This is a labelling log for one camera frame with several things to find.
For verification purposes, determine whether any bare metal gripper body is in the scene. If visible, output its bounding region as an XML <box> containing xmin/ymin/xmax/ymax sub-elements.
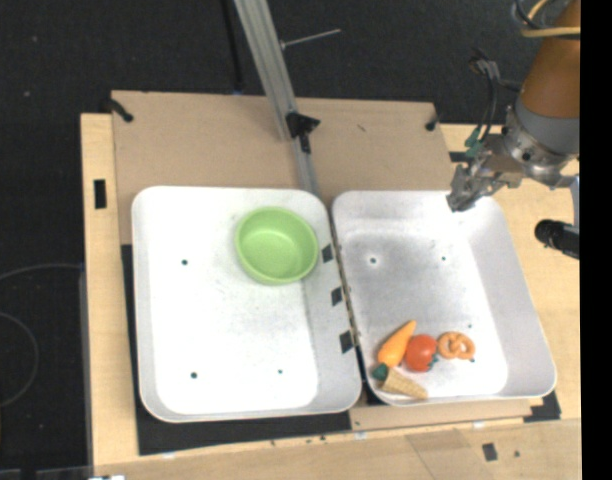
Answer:
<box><xmin>474</xmin><ymin>128</ymin><xmax>581</xmax><ymax>190</ymax></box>

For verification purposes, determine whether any white plastic tray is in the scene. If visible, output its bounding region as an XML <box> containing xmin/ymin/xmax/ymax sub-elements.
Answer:
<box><xmin>330</xmin><ymin>189</ymin><xmax>558</xmax><ymax>408</ymax></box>
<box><xmin>130</xmin><ymin>185</ymin><xmax>364</xmax><ymax>424</ymax></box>

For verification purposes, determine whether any brown pretzel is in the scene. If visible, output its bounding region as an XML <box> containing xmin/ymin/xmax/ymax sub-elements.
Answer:
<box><xmin>436</xmin><ymin>331</ymin><xmax>477</xmax><ymax>362</ymax></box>

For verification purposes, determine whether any red tomato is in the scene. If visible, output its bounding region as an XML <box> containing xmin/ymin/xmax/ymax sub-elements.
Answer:
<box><xmin>403</xmin><ymin>333</ymin><xmax>440</xmax><ymax>374</ymax></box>

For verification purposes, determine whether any orange carrot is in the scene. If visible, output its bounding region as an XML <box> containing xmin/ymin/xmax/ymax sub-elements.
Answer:
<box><xmin>370</xmin><ymin>319</ymin><xmax>418</xmax><ymax>383</ymax></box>

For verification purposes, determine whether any green bowl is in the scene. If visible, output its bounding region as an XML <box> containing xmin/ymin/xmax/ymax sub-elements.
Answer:
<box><xmin>233</xmin><ymin>206</ymin><xmax>321</xmax><ymax>287</ymax></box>

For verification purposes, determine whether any beige ice cream cone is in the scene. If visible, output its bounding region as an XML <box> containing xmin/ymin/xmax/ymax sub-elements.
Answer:
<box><xmin>380</xmin><ymin>367</ymin><xmax>430</xmax><ymax>401</ymax></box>

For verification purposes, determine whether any brown cardboard board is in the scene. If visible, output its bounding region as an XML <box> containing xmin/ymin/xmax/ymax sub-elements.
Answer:
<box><xmin>110</xmin><ymin>90</ymin><xmax>545</xmax><ymax>432</ymax></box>

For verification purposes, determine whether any black cylinder on white bracket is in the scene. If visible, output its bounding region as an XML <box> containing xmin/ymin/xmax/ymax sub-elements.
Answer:
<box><xmin>534</xmin><ymin>175</ymin><xmax>582</xmax><ymax>261</ymax></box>

